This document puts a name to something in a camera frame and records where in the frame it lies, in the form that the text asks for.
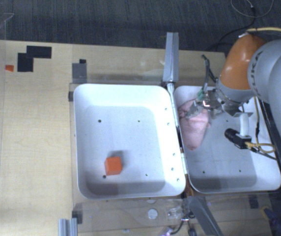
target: wooden table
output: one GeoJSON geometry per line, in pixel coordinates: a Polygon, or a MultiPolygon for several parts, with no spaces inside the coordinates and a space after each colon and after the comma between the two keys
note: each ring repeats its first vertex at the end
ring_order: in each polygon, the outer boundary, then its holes
{"type": "MultiPolygon", "coordinates": [[[[180,79],[202,85],[204,52],[180,51],[180,79]]],[[[73,209],[70,113],[68,92],[72,63],[87,60],[88,76],[118,77],[133,74],[160,76],[164,50],[85,46],[72,44],[6,43],[3,138],[0,168],[0,236],[58,234],[58,220],[70,219],[73,209]],[[27,45],[51,46],[51,59],[34,59],[33,72],[17,72],[17,53],[27,45]]],[[[205,53],[218,75],[225,61],[222,53],[205,53]]],[[[209,197],[210,209],[224,235],[271,235],[259,209],[250,209],[244,197],[209,197]]],[[[270,205],[265,196],[260,206],[270,205]]],[[[202,229],[194,220],[197,234],[202,229]]],[[[153,235],[162,228],[83,233],[86,236],[153,235]]],[[[187,235],[186,227],[178,235],[187,235]]]]}

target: dark floor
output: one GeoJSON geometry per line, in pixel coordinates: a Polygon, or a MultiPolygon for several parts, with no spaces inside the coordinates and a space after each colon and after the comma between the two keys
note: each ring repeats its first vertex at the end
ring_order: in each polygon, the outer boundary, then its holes
{"type": "MultiPolygon", "coordinates": [[[[272,2],[250,1],[258,16],[272,2]]],[[[251,14],[243,0],[234,4],[251,14]]],[[[15,13],[8,24],[11,40],[164,48],[166,32],[177,31],[186,50],[204,50],[251,21],[230,0],[0,0],[0,12],[15,13]]],[[[254,26],[281,27],[281,0],[254,26]]],[[[226,40],[233,42],[238,33],[226,40]]]]}

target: pink towel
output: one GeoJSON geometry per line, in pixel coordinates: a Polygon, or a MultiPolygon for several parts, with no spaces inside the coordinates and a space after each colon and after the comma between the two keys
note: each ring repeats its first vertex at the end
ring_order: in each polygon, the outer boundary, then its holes
{"type": "Polygon", "coordinates": [[[192,103],[193,100],[190,100],[178,109],[183,143],[190,150],[194,150],[201,145],[206,128],[210,126],[208,122],[208,111],[206,109],[203,109],[197,116],[186,119],[185,115],[192,103]]]}

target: yellow cable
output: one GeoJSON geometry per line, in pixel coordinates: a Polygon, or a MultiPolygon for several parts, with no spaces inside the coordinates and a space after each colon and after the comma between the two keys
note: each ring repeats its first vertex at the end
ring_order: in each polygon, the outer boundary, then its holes
{"type": "MultiPolygon", "coordinates": [[[[255,110],[256,110],[256,116],[257,116],[257,123],[259,123],[259,112],[258,112],[258,106],[257,106],[257,101],[256,101],[255,96],[254,96],[254,103],[255,103],[255,110]]],[[[257,148],[259,151],[261,151],[263,153],[272,153],[272,152],[276,151],[276,147],[273,144],[266,144],[266,143],[260,144],[256,133],[255,133],[255,140],[256,140],[256,144],[250,143],[250,142],[245,142],[245,144],[248,146],[248,148],[257,148]],[[262,146],[270,146],[270,147],[272,147],[272,149],[264,150],[264,149],[262,149],[262,146]]]]}
{"type": "Polygon", "coordinates": [[[250,28],[246,30],[247,32],[258,32],[258,31],[279,31],[281,32],[281,28],[278,27],[261,27],[261,28],[250,28]]]}

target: orange block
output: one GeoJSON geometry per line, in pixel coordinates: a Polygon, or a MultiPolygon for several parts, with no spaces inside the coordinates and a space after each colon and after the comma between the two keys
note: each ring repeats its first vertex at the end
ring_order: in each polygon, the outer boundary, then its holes
{"type": "Polygon", "coordinates": [[[6,65],[5,70],[10,71],[10,72],[14,72],[14,66],[13,65],[6,65]]]}
{"type": "Polygon", "coordinates": [[[105,161],[105,167],[107,176],[120,174],[122,171],[121,158],[119,156],[108,157],[105,161]]]}

